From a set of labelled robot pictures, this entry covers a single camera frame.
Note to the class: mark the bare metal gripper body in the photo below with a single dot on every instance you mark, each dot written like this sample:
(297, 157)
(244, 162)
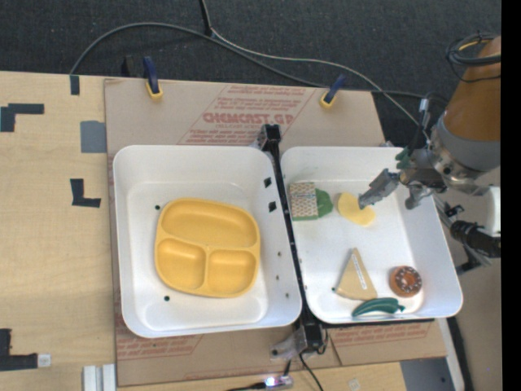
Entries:
(431, 171)

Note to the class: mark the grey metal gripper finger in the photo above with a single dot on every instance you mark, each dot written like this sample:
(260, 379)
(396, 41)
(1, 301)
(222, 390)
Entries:
(416, 197)
(379, 189)

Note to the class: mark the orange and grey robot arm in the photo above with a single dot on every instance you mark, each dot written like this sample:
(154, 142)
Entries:
(472, 108)

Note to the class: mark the yellow toy potato slice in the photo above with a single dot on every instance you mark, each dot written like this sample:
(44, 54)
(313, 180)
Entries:
(351, 214)

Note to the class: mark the green flat toy leaf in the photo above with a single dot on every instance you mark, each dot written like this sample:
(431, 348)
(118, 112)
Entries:
(324, 204)

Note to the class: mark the patterned small carton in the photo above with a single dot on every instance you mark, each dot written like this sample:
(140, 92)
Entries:
(303, 200)

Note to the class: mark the brown sprinkled doughnut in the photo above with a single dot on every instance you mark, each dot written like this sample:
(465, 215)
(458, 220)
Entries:
(405, 281)

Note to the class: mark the white plastic tray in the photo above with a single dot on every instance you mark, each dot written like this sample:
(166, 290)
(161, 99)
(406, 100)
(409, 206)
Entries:
(138, 234)
(325, 255)

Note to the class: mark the tan toy sandwich wedge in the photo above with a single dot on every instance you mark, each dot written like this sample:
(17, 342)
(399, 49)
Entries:
(355, 279)

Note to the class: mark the thin black rod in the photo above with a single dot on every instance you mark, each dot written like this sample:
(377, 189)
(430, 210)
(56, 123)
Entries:
(285, 185)

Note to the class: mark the green toy pepper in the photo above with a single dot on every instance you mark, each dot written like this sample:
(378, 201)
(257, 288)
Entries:
(374, 306)

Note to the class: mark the yellow divided plate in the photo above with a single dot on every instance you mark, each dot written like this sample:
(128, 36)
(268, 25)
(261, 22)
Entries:
(207, 247)

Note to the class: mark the brown cardboard board red print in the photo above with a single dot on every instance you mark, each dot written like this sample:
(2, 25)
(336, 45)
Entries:
(195, 112)

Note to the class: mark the black cylinder on white bracket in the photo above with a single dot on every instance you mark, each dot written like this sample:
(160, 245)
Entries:
(476, 236)

